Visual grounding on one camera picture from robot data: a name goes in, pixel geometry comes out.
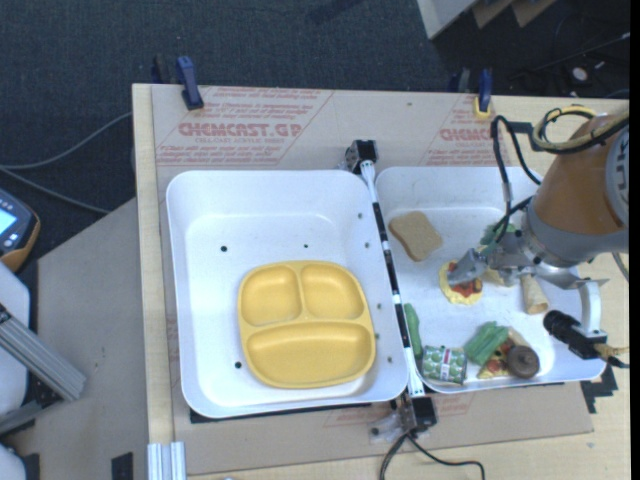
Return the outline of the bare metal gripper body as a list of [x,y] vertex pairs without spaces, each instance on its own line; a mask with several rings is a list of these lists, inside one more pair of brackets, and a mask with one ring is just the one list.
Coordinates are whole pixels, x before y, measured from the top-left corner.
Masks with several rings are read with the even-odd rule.
[[552,253],[529,231],[508,232],[488,254],[488,265],[506,286],[518,284],[528,276],[561,289],[578,288],[583,283],[574,263]]

